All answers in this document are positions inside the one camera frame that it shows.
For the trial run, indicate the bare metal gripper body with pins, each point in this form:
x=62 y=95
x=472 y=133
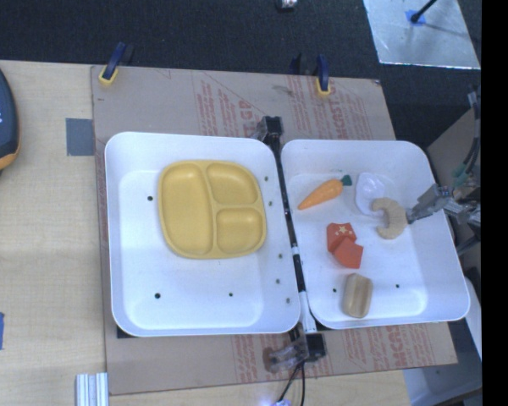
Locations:
x=463 y=210

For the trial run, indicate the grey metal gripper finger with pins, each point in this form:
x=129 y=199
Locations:
x=425 y=213
x=436 y=195

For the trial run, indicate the beige croissant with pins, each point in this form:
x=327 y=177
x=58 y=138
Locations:
x=393 y=220

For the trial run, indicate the white plastic tray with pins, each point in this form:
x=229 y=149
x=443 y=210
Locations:
x=415 y=269
x=194 y=294

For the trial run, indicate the orange cube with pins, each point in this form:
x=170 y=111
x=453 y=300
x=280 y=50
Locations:
x=349 y=255

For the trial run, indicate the orange carrot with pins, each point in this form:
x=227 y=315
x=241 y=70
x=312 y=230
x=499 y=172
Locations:
x=321 y=193

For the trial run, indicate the tan bread loaf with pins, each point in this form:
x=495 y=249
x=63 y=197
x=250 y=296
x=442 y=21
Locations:
x=357 y=295

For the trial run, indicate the thin black and white rod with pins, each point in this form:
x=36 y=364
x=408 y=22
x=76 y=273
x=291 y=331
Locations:
x=295 y=252

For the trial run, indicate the yellow divided plate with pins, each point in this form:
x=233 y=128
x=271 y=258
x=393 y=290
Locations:
x=186 y=210

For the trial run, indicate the small silver can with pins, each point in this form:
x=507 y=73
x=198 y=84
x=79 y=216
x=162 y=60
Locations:
x=287 y=1

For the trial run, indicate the brown cardboard board red print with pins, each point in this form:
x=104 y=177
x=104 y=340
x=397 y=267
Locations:
x=161 y=100

